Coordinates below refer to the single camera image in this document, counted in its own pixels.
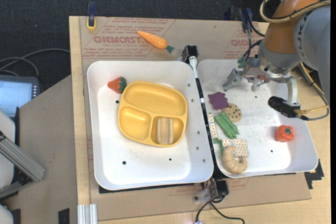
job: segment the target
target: yellow plate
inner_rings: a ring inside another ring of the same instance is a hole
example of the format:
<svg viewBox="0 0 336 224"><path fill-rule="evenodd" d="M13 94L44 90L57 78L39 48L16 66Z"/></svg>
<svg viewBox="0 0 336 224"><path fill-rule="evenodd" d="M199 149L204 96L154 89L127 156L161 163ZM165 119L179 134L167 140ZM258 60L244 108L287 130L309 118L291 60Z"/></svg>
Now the yellow plate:
<svg viewBox="0 0 336 224"><path fill-rule="evenodd" d="M139 143L170 147L183 137L188 108L184 96L177 90L151 82L135 81L122 92L118 109L118 126L127 138ZM173 142L157 141L157 122L172 119Z"/></svg>

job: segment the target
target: toy tomato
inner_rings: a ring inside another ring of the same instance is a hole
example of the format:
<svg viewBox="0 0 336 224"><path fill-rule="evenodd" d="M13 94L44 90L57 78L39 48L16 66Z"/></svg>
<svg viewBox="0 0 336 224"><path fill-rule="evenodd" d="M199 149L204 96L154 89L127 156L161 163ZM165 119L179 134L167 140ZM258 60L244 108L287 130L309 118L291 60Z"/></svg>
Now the toy tomato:
<svg viewBox="0 0 336 224"><path fill-rule="evenodd" d="M291 126L281 125L275 131L275 140L280 142L290 141L294 138Z"/></svg>

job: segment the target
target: wooden table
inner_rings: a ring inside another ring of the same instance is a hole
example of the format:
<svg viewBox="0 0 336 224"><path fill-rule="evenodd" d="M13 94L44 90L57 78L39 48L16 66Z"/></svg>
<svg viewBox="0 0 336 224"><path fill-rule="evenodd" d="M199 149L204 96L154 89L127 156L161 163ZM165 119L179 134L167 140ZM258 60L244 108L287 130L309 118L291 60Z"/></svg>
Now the wooden table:
<svg viewBox="0 0 336 224"><path fill-rule="evenodd" d="M221 26L229 23L225 21L216 22L217 25ZM259 26L265 32L267 24L259 24ZM69 18L69 29L78 204L89 205L91 204L91 197L79 17ZM303 79L299 81L299 100L303 108L313 108L323 105L314 89L309 87L308 83ZM331 223L330 117L308 122L308 127L324 172L324 177L321 181L313 182L313 189L311 190L312 199L226 208L222 210L225 215L241 217L245 220L245 223ZM178 214L124 218L100 221L100 223L194 223L196 213L192 211ZM227 223L238 223L238 221L234 220L223 220L214 210L202 211L200 219L205 223L223 223L224 221Z"/></svg>

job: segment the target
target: white tray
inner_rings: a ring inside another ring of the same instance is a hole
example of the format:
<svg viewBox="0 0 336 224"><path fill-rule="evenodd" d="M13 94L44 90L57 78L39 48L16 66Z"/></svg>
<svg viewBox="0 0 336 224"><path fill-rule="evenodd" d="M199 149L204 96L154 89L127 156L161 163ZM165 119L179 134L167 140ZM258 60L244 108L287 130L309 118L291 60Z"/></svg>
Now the white tray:
<svg viewBox="0 0 336 224"><path fill-rule="evenodd" d="M127 83L148 81L175 88L187 100L182 140L155 147L127 139L119 130L121 94L107 87L122 76ZM178 61L97 61L87 72L95 178L107 190L207 181L214 165L197 85L190 66Z"/></svg>
<svg viewBox="0 0 336 224"><path fill-rule="evenodd" d="M233 68L237 68L236 60L204 60L197 67L207 113L211 112L214 116L220 114L219 110L214 110L208 95L223 92L228 102L237 105L243 115L235 124L240 132L237 138L247 141L248 167L242 174L229 173L223 167L221 149L215 144L214 150L221 172L228 177L239 178L314 170L318 164L318 157L306 122L297 118L287 118L268 105L271 96L285 100L288 98L287 85L271 81L253 92L252 83L243 79L241 84L224 92L223 83L227 81ZM293 127L295 137L292 141L275 141L274 133L280 125ZM219 139L227 139L218 125L217 133Z"/></svg>

